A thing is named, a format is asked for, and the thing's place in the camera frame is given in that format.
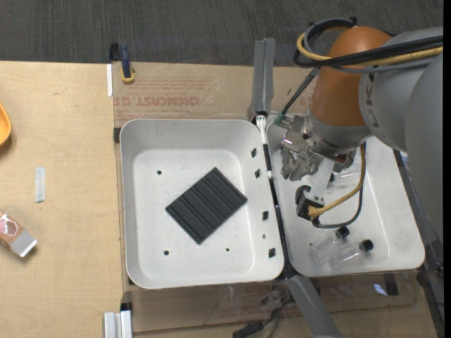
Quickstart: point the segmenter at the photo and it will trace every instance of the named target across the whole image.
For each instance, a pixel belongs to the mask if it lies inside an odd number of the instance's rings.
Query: transparent vial
[[[366,252],[372,250],[373,242],[369,239],[346,246],[330,255],[329,264],[334,270],[339,270],[349,265],[357,265],[363,262]]]
[[[325,234],[310,244],[309,255],[311,260],[323,265],[327,262],[330,253],[340,248],[349,233],[350,231],[346,227],[340,227],[331,234]]]

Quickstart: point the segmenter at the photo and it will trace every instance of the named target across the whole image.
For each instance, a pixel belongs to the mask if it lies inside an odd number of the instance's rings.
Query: gray carpet
[[[276,38],[292,65],[308,23],[357,16],[403,32],[443,25],[444,0],[0,0],[0,60],[106,63],[112,42],[135,61],[252,65]]]

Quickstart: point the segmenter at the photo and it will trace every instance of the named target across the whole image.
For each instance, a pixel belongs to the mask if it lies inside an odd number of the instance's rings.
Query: orange object
[[[0,146],[8,140],[11,134],[11,121],[6,114],[4,107],[0,104]]]
[[[390,35],[374,27],[351,27],[334,41],[328,56],[336,58],[376,49],[390,38]],[[322,123],[340,127],[365,125],[359,107],[361,75],[322,67],[310,104],[315,118]]]

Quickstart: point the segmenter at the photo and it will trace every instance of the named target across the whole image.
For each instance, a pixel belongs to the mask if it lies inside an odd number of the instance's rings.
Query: black bottle cap
[[[350,234],[350,230],[347,229],[346,227],[340,227],[335,231],[335,235],[337,236],[337,238],[345,238]]]
[[[360,243],[365,251],[370,251],[374,248],[373,242],[369,239],[365,239],[362,243]]]

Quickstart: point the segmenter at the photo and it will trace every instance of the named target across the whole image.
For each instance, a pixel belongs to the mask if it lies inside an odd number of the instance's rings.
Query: bottle with black cap
[[[334,270],[339,270],[349,265],[360,264],[363,262],[366,253],[373,248],[373,242],[369,239],[365,239],[358,244],[344,246],[343,249],[330,255],[330,267]]]
[[[309,249],[311,260],[319,265],[323,265],[327,262],[329,254],[334,250],[338,250],[349,234],[350,231],[347,227],[340,227],[332,232],[332,234],[328,232],[328,234],[311,243]]]

